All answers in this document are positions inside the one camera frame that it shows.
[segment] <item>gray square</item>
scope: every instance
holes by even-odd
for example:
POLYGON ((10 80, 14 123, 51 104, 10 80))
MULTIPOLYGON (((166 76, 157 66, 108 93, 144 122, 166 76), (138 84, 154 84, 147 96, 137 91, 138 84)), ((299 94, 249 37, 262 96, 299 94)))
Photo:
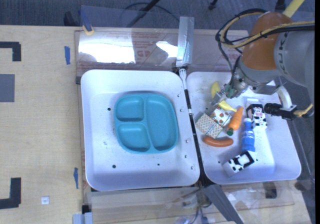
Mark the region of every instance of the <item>gray square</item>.
POLYGON ((0 102, 15 101, 15 75, 0 74, 0 102))

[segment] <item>white sticker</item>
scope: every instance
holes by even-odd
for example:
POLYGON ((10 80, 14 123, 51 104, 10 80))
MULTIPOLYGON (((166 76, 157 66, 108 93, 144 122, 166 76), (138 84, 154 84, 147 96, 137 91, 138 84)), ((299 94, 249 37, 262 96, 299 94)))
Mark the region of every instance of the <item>white sticker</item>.
POLYGON ((42 205, 48 205, 48 204, 50 204, 50 197, 49 197, 49 196, 41 197, 41 204, 42 204, 42 205))

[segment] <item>blue tape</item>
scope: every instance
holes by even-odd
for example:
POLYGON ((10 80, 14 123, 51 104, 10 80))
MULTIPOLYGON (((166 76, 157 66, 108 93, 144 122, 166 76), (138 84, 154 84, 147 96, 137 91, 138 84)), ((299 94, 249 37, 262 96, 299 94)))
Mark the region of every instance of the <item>blue tape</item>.
POLYGON ((75 181, 75 187, 76 187, 76 189, 78 189, 79 184, 78 184, 78 168, 77 167, 74 168, 73 177, 74 177, 74 181, 75 181))
POLYGON ((64 46, 64 57, 65 57, 65 62, 68 64, 70 64, 70 48, 68 46, 64 46))
POLYGON ((81 16, 82 24, 86 28, 86 30, 88 32, 92 31, 92 26, 90 24, 90 20, 89 20, 88 16, 86 15, 86 13, 83 12, 83 10, 80 12, 80 16, 81 16))

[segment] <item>cow print carton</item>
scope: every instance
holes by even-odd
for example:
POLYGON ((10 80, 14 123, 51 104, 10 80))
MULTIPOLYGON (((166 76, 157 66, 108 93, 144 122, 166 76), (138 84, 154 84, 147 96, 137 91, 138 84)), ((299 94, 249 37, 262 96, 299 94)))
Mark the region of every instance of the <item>cow print carton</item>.
POLYGON ((242 171, 256 161, 256 152, 245 151, 225 162, 222 167, 229 177, 242 171))
POLYGON ((251 118, 251 127, 253 130, 265 130, 268 126, 263 105, 252 103, 246 108, 246 114, 251 118))

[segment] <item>toy carrot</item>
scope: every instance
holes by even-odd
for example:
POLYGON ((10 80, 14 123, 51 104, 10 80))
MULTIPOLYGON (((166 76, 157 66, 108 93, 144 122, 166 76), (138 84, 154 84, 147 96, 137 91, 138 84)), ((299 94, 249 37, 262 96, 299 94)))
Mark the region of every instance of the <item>toy carrot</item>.
POLYGON ((241 125, 243 111, 244 111, 244 109, 241 106, 232 116, 232 118, 227 126, 227 132, 226 132, 226 134, 228 134, 229 136, 234 134, 235 130, 239 129, 239 127, 241 125))

